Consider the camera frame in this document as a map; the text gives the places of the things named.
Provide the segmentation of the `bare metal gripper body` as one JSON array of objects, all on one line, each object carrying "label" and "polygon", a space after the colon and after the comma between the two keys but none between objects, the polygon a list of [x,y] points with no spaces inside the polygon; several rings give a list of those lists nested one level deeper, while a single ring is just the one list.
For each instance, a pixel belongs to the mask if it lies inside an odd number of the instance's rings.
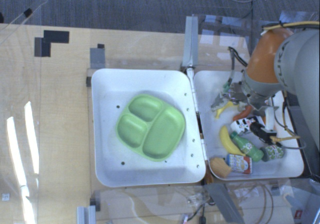
[{"label": "bare metal gripper body", "polygon": [[243,102],[243,103],[250,104],[252,94],[253,94],[252,89],[244,81],[232,83],[228,90],[228,95],[230,100],[235,103]]}]

